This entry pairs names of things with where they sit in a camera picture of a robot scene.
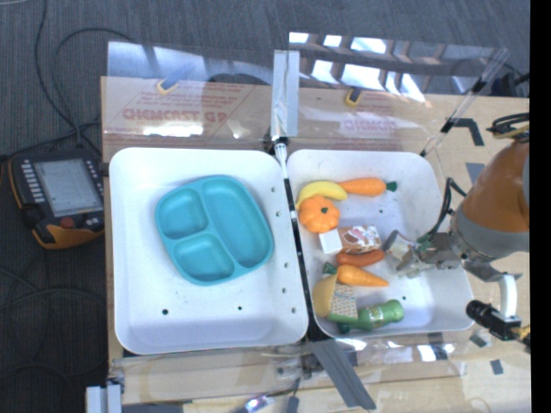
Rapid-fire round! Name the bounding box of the white plastic tray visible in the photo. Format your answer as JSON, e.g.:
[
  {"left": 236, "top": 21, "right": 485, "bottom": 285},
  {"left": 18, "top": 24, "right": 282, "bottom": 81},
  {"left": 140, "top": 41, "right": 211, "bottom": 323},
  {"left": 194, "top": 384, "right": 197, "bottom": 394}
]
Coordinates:
[
  {"left": 285, "top": 148, "right": 476, "bottom": 340},
  {"left": 108, "top": 146, "right": 311, "bottom": 356}
]

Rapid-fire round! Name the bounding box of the black cylinder on white bracket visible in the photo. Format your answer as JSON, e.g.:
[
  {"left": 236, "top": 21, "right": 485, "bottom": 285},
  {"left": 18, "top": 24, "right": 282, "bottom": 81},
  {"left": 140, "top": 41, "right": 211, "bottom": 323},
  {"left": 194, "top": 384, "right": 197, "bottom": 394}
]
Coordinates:
[{"left": 465, "top": 273, "right": 524, "bottom": 342}]

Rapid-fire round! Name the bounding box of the green bottle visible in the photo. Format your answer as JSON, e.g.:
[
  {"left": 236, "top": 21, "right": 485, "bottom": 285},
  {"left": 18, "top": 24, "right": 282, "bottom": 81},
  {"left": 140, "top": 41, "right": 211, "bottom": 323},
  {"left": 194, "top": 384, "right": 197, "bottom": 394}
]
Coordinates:
[{"left": 336, "top": 299, "right": 406, "bottom": 335}]

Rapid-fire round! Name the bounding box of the brown and white carton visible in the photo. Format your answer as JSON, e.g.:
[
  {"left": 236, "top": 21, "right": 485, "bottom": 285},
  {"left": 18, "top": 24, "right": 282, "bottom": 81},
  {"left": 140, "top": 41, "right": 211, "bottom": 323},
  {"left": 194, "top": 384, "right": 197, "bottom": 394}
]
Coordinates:
[{"left": 318, "top": 224, "right": 383, "bottom": 256}]

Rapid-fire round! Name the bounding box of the orange carrot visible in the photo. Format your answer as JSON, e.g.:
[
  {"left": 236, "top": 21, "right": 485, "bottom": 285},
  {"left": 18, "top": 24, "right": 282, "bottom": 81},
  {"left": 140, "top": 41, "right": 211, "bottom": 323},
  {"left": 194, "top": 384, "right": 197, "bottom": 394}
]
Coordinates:
[
  {"left": 322, "top": 262, "right": 390, "bottom": 288},
  {"left": 337, "top": 176, "right": 399, "bottom": 198}
]

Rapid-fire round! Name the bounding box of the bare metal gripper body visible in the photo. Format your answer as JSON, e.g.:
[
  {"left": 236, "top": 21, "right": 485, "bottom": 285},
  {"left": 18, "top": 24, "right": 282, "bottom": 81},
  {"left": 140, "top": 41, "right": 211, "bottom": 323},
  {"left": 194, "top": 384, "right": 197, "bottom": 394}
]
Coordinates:
[{"left": 422, "top": 231, "right": 465, "bottom": 271}]

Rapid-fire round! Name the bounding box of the brown cardboard board, red print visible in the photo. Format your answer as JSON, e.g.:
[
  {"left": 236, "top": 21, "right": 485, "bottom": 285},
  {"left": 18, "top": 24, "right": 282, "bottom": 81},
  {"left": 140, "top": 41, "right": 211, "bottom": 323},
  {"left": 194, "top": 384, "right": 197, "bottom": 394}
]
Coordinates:
[{"left": 99, "top": 75, "right": 531, "bottom": 413}]

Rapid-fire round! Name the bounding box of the orange pumpkin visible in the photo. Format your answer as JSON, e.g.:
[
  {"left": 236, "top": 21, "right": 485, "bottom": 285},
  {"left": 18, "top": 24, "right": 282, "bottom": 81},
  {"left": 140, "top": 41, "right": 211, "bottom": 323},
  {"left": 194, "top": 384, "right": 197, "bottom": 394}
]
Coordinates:
[{"left": 298, "top": 194, "right": 342, "bottom": 235}]

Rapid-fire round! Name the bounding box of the small silver can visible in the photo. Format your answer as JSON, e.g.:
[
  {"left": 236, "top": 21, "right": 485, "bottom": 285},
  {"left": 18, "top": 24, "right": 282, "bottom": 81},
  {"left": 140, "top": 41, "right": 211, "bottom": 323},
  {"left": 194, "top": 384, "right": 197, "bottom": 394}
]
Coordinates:
[{"left": 382, "top": 229, "right": 417, "bottom": 262}]

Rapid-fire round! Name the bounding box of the orange sausage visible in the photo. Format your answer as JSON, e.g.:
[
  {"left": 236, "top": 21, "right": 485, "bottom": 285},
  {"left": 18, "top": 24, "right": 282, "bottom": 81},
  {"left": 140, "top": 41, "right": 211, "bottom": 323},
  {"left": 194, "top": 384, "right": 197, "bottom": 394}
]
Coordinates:
[{"left": 335, "top": 248, "right": 386, "bottom": 268}]

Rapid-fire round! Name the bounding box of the yellow banana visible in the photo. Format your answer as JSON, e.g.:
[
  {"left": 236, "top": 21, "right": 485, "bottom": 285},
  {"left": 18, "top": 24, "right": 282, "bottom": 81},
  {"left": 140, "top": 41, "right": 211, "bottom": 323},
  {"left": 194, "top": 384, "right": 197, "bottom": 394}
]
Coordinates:
[{"left": 294, "top": 180, "right": 349, "bottom": 211}]

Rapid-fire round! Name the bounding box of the blue divided plate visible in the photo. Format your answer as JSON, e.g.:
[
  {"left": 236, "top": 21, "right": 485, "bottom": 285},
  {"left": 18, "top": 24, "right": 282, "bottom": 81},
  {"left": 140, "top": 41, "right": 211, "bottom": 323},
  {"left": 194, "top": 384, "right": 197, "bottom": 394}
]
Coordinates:
[{"left": 154, "top": 174, "right": 276, "bottom": 287}]

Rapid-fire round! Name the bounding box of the patterned beige packet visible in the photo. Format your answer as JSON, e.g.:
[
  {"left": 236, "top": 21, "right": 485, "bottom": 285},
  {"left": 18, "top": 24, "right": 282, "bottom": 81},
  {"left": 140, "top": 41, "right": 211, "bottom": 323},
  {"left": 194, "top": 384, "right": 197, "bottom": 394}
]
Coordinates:
[{"left": 328, "top": 282, "right": 360, "bottom": 323}]

